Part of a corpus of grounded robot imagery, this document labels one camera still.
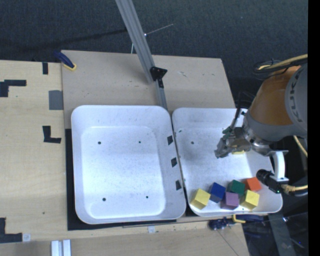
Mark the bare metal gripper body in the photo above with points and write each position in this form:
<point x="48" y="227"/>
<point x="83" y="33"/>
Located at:
<point x="241" y="143"/>

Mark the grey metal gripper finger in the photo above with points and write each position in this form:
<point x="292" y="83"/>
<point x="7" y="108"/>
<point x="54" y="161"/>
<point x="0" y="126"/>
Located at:
<point x="218" y="152"/>
<point x="227" y="151"/>

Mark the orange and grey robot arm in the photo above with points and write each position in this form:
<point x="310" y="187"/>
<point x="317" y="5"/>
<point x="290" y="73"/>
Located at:
<point x="272" y="105"/>

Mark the yellow cube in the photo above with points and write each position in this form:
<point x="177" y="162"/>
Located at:
<point x="238" y="152"/>
<point x="200" y="198"/>
<point x="250" y="200"/>

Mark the white plastic tray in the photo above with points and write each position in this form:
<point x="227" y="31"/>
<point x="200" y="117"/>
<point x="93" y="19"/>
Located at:
<point x="200" y="165"/>
<point x="122" y="165"/>

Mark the green cube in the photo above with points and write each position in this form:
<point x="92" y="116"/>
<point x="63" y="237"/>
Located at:
<point x="236" y="187"/>

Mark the blue cube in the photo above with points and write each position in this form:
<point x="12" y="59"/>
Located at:
<point x="217" y="191"/>

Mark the orange cube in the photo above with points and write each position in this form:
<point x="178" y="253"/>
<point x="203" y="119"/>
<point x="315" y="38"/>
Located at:
<point x="253" y="183"/>

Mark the purple cube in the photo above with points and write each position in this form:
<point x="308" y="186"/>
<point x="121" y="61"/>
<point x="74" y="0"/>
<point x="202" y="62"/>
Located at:
<point x="230" y="200"/>

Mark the black cylinder on white bracket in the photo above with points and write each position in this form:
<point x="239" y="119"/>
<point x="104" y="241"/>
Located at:
<point x="268" y="178"/>

